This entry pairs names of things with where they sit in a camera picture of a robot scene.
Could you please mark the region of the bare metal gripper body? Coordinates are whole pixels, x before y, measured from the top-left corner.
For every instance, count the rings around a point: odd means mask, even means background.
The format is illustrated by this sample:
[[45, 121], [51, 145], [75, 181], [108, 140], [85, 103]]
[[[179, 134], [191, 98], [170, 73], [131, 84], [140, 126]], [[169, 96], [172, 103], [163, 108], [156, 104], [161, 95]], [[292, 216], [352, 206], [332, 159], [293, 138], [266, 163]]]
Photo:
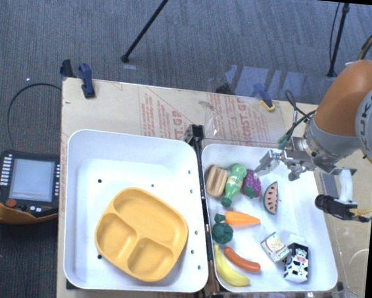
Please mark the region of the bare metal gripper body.
[[312, 138], [292, 137], [281, 151], [281, 160], [292, 169], [314, 170], [321, 168], [326, 172], [333, 170], [338, 156], [320, 146]]

